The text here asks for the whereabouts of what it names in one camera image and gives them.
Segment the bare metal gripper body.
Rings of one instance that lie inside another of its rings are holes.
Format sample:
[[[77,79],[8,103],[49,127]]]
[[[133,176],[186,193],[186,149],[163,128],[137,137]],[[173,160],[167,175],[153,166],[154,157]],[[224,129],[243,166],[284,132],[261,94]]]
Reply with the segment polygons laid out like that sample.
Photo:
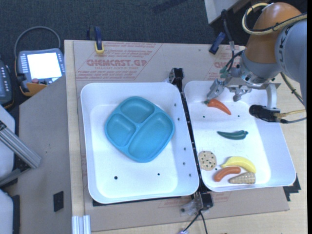
[[[265,89],[269,80],[250,71],[230,70],[224,75],[224,86],[232,93],[249,93],[251,89]]]

